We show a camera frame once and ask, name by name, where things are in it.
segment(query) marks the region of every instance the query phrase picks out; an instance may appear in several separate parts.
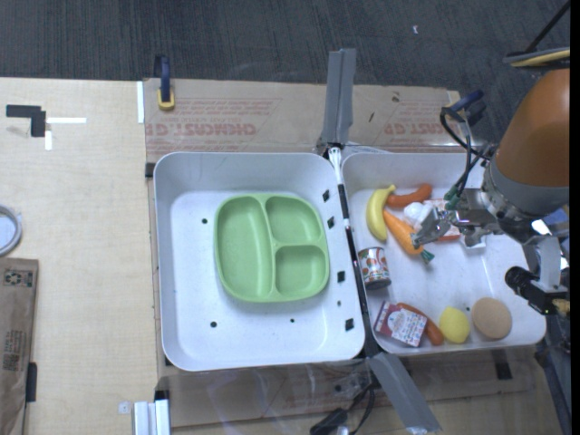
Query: white plastic tray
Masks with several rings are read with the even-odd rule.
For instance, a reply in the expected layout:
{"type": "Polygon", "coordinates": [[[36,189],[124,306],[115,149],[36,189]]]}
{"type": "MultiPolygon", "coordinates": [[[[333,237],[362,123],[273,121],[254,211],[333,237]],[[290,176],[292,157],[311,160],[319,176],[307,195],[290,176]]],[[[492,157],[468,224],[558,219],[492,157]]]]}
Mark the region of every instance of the white plastic tray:
{"type": "Polygon", "coordinates": [[[157,163],[154,185],[161,337],[173,364],[208,371],[334,362],[360,352],[363,319],[328,161],[311,153],[178,152],[157,163]],[[258,304],[225,291],[214,258],[216,210],[226,198],[253,192],[295,195],[314,205],[330,258],[321,293],[258,304]]]}
{"type": "MultiPolygon", "coordinates": [[[[376,333],[377,343],[387,352],[411,355],[526,345],[539,342],[546,333],[544,316],[505,283],[504,275],[510,267],[527,268],[521,246],[508,236],[487,236],[482,248],[466,248],[462,241],[428,244],[426,249],[435,258],[425,266],[419,258],[408,256],[394,237],[389,236],[381,243],[368,230],[366,202],[375,189],[395,184],[397,191],[404,194],[421,182],[429,182],[433,186],[432,197],[443,198],[464,169],[462,153],[358,153],[343,162],[354,243],[357,250],[384,247],[391,274],[392,283],[386,289],[367,292],[373,324],[383,300],[413,305],[437,323],[448,305],[465,312],[471,320],[470,307],[480,297],[492,296],[509,308],[513,318],[510,334],[497,341],[483,337],[472,323],[471,334],[464,344],[433,346],[423,336],[420,347],[415,348],[376,333]]],[[[479,188],[482,175],[482,168],[476,166],[468,186],[479,188]]],[[[402,216],[401,210],[393,213],[402,216]]]]}

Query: dark carpet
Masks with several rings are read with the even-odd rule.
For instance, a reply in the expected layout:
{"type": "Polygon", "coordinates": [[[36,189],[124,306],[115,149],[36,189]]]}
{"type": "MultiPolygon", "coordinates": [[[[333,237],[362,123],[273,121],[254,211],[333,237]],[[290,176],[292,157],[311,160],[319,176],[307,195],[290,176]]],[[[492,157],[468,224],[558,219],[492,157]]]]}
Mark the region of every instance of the dark carpet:
{"type": "MultiPolygon", "coordinates": [[[[474,134],[498,141],[541,72],[503,63],[566,0],[0,0],[0,76],[326,82],[357,49],[355,83],[484,92],[474,134]]],[[[537,47],[570,44],[569,11],[537,47]]]]}

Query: banana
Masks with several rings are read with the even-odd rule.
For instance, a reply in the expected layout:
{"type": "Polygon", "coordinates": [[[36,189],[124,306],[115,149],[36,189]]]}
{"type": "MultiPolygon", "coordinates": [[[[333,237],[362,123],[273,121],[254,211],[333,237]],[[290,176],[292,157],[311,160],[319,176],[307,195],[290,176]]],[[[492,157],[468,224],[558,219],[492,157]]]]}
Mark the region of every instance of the banana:
{"type": "Polygon", "coordinates": [[[371,233],[382,242],[387,239],[387,226],[382,218],[382,209],[387,197],[395,189],[393,184],[387,188],[378,188],[371,194],[366,203],[366,225],[371,233]]]}

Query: white tape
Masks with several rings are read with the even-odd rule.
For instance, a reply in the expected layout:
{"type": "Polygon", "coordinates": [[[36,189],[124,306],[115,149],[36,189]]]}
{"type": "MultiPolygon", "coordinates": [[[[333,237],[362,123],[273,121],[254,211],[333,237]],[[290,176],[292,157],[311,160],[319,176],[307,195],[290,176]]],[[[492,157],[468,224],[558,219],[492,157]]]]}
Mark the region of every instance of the white tape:
{"type": "Polygon", "coordinates": [[[143,82],[137,82],[137,122],[145,122],[145,107],[143,106],[143,82]]]}
{"type": "Polygon", "coordinates": [[[53,149],[53,132],[50,129],[44,131],[44,149],[47,151],[53,149]]]}
{"type": "Polygon", "coordinates": [[[86,124],[86,118],[46,118],[47,124],[86,124]]]}

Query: black clamp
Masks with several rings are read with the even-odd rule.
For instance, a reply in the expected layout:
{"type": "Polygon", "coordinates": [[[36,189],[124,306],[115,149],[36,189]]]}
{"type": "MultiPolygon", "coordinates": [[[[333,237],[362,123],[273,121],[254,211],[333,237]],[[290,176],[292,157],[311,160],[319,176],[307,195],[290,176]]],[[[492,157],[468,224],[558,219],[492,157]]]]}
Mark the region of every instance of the black clamp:
{"type": "Polygon", "coordinates": [[[40,106],[6,105],[7,118],[30,118],[30,134],[44,137],[46,133],[46,111],[40,106]]]}
{"type": "Polygon", "coordinates": [[[161,78],[161,86],[157,90],[157,103],[160,110],[170,111],[175,108],[175,95],[171,90],[169,76],[169,58],[163,54],[155,57],[153,77],[161,78]]]}

